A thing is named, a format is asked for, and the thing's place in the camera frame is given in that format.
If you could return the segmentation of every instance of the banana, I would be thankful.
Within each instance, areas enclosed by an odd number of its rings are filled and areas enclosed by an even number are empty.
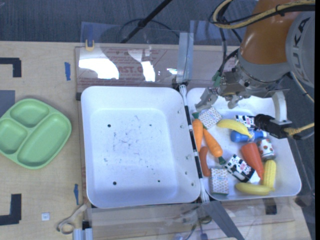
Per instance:
[[[241,122],[232,119],[221,119],[217,124],[218,127],[235,130],[238,133],[247,135],[250,139],[253,137],[248,128]]]
[[[271,191],[270,187],[265,185],[256,185],[251,183],[244,183],[239,182],[235,184],[237,190],[251,194],[251,195],[259,195],[259,196],[266,196]]]

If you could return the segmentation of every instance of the green plate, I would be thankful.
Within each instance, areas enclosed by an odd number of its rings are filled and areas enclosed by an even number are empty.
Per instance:
[[[18,101],[0,117],[0,153],[28,169],[46,166],[71,134],[69,119],[33,98]]]

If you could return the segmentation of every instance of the soda can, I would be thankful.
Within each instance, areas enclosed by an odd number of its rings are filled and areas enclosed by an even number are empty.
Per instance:
[[[256,144],[258,146],[262,161],[275,159],[276,155],[270,139],[264,138],[262,140],[259,140]]]

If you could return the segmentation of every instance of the small white square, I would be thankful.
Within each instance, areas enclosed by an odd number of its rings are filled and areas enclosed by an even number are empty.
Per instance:
[[[50,212],[43,212],[41,213],[42,221],[49,221],[50,220]]]

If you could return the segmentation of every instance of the wooden table surface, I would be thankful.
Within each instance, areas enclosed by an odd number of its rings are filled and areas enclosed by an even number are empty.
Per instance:
[[[19,224],[0,225],[1,240],[72,239],[72,235],[63,235],[56,227],[79,207],[74,194],[75,184],[79,186],[79,203],[83,202],[82,132],[79,125],[79,101],[75,99],[75,47],[78,46],[79,43],[0,42],[0,57],[20,58],[22,61],[22,77],[12,76],[12,65],[0,64],[0,90],[15,90],[15,102],[25,98],[39,99],[62,112],[72,125],[65,146],[41,169],[26,169],[0,155],[0,215],[10,213],[11,194],[22,196],[21,220]],[[66,79],[65,63],[70,64],[70,80]],[[254,215],[250,217],[249,223],[243,223],[241,218],[237,220],[238,215],[231,218],[235,219],[245,239],[311,239],[300,207],[293,198],[286,199],[285,203],[290,215],[281,223],[272,220],[257,223]],[[235,209],[235,203],[226,204],[225,207],[229,207],[227,211],[233,215],[235,211],[240,212],[238,208]],[[49,213],[50,219],[42,221],[42,213]],[[81,227],[82,217],[79,216],[74,223],[76,228]],[[203,228],[210,239],[232,239],[227,238],[214,223]],[[170,236],[146,236],[143,239],[170,239]],[[193,234],[190,239],[199,239],[199,234]]]

